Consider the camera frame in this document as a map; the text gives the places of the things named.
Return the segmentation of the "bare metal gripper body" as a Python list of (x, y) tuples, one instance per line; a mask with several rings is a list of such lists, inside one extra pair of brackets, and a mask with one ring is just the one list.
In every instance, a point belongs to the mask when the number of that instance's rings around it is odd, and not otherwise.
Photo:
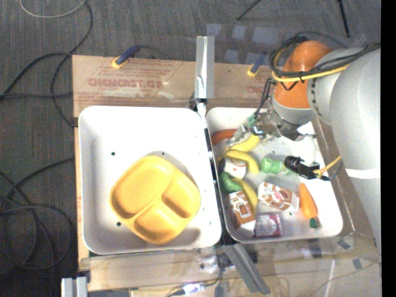
[(249, 117), (249, 130), (252, 134), (259, 137), (273, 136), (285, 137), (294, 142), (302, 141), (309, 137), (317, 138), (317, 134), (301, 133), (298, 129), (302, 124), (294, 124), (281, 118), (273, 108), (256, 110)]

